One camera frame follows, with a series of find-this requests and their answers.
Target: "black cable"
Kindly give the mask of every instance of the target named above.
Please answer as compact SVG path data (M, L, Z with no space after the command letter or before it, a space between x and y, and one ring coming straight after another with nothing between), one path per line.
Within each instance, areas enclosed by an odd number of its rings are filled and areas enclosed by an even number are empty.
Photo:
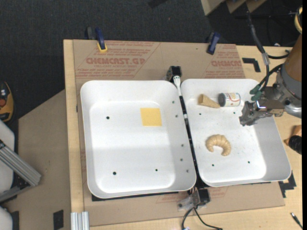
M303 229L303 226L302 226L302 224L299 222L299 220L297 219L296 215L293 214L293 213L291 213L291 215L292 215L293 219L296 221L296 223L301 227L301 229Z
M288 54L283 55L283 56L270 56L270 55L268 55L268 57L269 57L270 59L284 59L284 58L287 58L287 57L289 56L289 54L290 54L290 51L289 51L289 50L286 50L286 52L287 52Z
M196 215L198 216L199 220L200 220L205 226L207 226L207 227L209 227L209 228L216 229L216 230L223 230L222 228L215 227L215 226L211 226L211 225L208 225L207 223L205 223L205 222L201 219L201 217L199 216L199 214L198 214L198 212L197 212L197 210L196 210L195 207L192 208L192 209L189 209L189 210L185 213L185 215L183 216L183 219L182 219L182 222L181 222L181 229L182 229L182 230L185 229L185 227L184 227L184 222L185 222L187 216L189 215L189 213L190 213L193 209L194 209Z
M257 35L256 35L256 30L255 27L251 21L251 16L250 16L250 12L247 12L247 17L248 17L248 25L250 27L250 31L251 31L251 35L254 39L254 42L258 48L258 50L262 53L262 55L266 54L260 40L258 39ZM263 91L263 89L267 86L268 81L269 81L269 72L270 72L270 67L268 64L266 64L266 76L265 76L265 81L264 81L264 85L263 87L260 89L260 91Z
M187 216L189 215L189 213L190 213L192 210L193 210L193 208L192 208L192 209L189 209L189 210L184 214L183 219L182 219L182 222L181 222L181 229L182 229L182 230L185 229L185 227L184 227L184 221L186 220Z
M269 72L269 76L272 75L272 73L277 72L280 68L282 67L282 64L274 67L272 70L270 70ZM265 78L261 80L261 82L259 83L259 85L262 85L265 81Z
M215 226L211 226L211 225L206 224L206 223L201 219L201 217L199 216L199 214L198 214L196 208L194 208L194 211L195 211L196 215L198 216L198 218L201 220L201 222L202 222L205 226L207 226L207 227L209 227L209 228L214 228L214 229L217 229L217 230L223 230L222 228L219 228L219 227L215 227Z

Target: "orange object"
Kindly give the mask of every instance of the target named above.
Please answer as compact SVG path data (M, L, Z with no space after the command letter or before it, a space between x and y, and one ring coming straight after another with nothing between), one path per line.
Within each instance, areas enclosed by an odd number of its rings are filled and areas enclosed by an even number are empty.
M3 122L11 120L14 112L12 92L6 82L0 82L0 119Z

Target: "croissant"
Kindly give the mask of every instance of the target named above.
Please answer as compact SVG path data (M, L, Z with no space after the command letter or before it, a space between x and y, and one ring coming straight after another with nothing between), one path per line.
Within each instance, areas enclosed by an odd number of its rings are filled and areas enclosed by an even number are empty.
M219 146L223 148L222 155L227 156L230 154L231 145L230 142L223 135L210 136L206 141L206 147L210 152L213 152L213 146Z

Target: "metal bracket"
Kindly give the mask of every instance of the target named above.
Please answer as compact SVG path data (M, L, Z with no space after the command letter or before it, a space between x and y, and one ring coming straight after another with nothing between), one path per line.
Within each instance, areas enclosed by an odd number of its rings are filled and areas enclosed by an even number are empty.
M71 230L90 230L88 211L71 213Z
M0 202L3 202L30 187L37 186L41 175L32 168L28 163L22 160L22 158L8 148L4 142L0 139L0 161L6 164L10 169L12 169L17 176L24 180L24 185L19 187L15 186L8 191L5 191L0 195Z
M205 206L210 202L210 194L208 189L200 188L188 197L177 202L178 211L187 211L194 207Z
M174 76L182 76L181 67L180 66L170 66L166 76L163 77L164 80L168 82L174 82Z

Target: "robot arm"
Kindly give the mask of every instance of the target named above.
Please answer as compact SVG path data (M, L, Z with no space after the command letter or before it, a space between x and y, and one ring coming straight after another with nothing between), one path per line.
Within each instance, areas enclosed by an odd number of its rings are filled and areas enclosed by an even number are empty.
M239 118L241 125L250 126L260 118L282 116L284 111L302 118L302 34L286 62L274 68L270 74L272 72L277 72L273 86L265 86L261 91L251 90L251 94L256 93L252 98L254 102L244 103L242 116Z

